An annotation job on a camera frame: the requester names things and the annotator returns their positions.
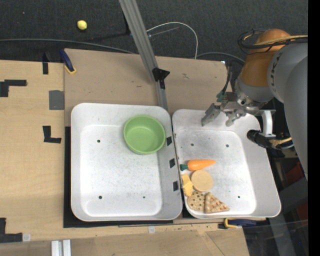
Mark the yellow cheese wedge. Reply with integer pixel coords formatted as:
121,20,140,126
181,173,194,198

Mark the black cylinder on white bracket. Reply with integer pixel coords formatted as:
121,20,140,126
246,109,277,150

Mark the green bowl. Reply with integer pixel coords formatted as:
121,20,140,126
122,114,167,156

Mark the white plastic tray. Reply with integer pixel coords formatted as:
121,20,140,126
70,102,184,222
171,108,282,220

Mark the round tan biscuit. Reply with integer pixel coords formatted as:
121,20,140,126
190,169,214,193

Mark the chocolate chip cookie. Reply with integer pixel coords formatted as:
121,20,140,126
186,190,207,212

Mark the brown cardboard board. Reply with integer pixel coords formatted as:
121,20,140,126
63,48,267,229

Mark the pizza slice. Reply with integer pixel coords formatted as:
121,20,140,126
203,191,231,214

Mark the orange carrot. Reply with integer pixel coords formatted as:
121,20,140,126
179,159,217,172

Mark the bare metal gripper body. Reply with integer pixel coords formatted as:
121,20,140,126
219,91,266,117

